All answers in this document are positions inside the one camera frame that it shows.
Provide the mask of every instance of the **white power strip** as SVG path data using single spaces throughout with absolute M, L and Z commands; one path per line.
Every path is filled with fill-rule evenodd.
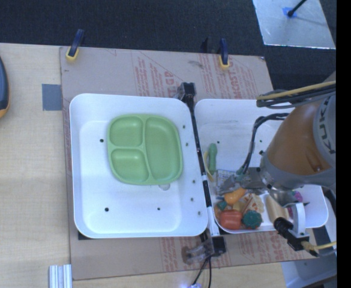
M 49 267 L 49 288 L 72 288 L 71 265 Z

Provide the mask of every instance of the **cardboard sheet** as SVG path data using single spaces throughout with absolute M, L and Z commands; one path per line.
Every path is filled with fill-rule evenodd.
M 187 265 L 182 249 L 200 238 L 88 239 L 78 233 L 73 216 L 70 153 L 70 101 L 81 93 L 173 97 L 182 82 L 194 82 L 196 101 L 204 98 L 254 99 L 273 90 L 266 62 L 258 56 L 229 56 L 220 68 L 210 53 L 154 52 L 80 48 L 77 59 L 66 60 L 60 48 L 66 152 L 71 267 L 74 280 L 199 269 Z M 311 242 L 314 242 L 312 231 Z M 227 252 L 212 260 L 213 268 L 312 258 L 294 252 L 276 232 L 225 235 Z

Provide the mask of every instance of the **silver metal panel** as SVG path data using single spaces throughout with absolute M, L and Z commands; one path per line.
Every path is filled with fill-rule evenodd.
M 253 0 L 265 45 L 335 49 L 319 0 Z

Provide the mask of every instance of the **wooden table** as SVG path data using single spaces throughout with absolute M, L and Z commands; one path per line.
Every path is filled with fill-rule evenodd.
M 70 264 L 62 112 L 42 84 L 61 84 L 59 47 L 0 43 L 11 104 L 0 119 L 0 288 L 48 287 Z M 197 271 L 74 281 L 73 287 L 188 287 Z M 199 283 L 208 285 L 208 269 Z M 279 263 L 214 268 L 212 287 L 285 287 Z

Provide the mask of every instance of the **green plate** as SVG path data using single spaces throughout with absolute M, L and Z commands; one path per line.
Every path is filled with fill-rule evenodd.
M 107 129 L 113 174 L 135 185 L 162 185 L 182 173 L 182 148 L 173 122 L 158 115 L 122 115 Z

